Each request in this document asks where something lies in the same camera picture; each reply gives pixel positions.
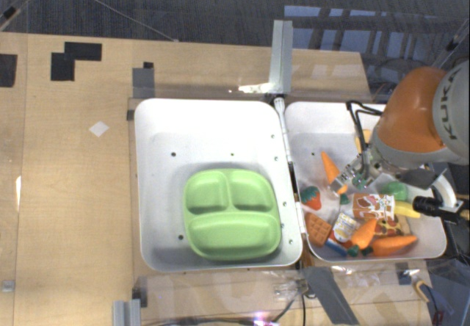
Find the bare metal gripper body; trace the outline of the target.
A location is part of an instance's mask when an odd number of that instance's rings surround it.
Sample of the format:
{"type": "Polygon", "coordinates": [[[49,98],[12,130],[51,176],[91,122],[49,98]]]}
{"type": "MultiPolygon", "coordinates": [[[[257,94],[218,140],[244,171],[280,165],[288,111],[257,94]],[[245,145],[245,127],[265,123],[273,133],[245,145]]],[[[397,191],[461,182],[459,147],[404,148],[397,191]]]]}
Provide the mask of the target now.
{"type": "Polygon", "coordinates": [[[380,175],[382,164],[370,151],[358,154],[344,170],[339,179],[343,184],[353,185],[357,189],[366,189],[380,175]]]}

